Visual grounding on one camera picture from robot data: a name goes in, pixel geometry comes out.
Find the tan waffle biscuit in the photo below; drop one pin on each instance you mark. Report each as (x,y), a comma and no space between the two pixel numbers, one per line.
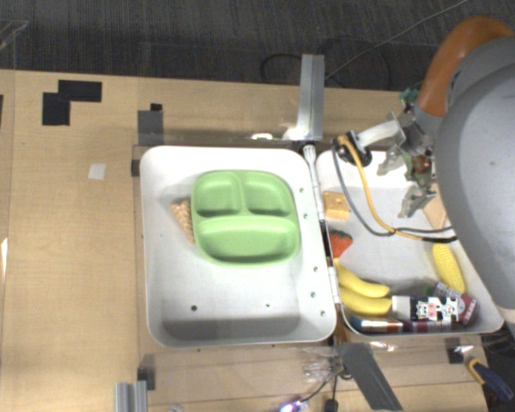
(183,218)

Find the dark maroon box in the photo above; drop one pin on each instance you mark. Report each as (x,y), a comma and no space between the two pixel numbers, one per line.
(427,326)

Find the thin black and white rod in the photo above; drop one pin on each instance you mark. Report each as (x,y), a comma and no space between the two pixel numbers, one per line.
(315,178)

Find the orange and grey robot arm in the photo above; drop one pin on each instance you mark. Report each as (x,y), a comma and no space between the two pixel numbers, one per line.
(489,178)

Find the black cylinder on white bracket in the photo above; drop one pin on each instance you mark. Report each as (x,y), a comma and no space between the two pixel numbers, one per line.
(352,148)

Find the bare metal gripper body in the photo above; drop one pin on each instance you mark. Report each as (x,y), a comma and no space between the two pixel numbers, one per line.
(417,144)

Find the yellow cheese cracker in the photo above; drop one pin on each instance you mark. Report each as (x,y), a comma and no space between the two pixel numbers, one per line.
(336,205)

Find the yellow corn cob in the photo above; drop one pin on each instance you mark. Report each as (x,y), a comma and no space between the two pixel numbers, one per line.
(449,268)

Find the green divided plate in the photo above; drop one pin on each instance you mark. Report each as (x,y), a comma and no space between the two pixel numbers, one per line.
(244,230)

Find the yellow banana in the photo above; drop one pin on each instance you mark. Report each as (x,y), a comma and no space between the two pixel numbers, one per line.
(362,285)
(365,305)

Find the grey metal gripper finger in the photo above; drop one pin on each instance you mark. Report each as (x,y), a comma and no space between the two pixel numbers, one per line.
(388,162)
(414,202)

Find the white and maroon milk carton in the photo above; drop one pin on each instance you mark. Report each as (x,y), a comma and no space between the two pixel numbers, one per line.
(433,309)

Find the red strawberry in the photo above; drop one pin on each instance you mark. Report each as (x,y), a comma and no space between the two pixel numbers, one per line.
(340,244)

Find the white plastic tray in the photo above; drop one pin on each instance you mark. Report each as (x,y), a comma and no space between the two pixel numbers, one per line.
(240,298)
(395,256)

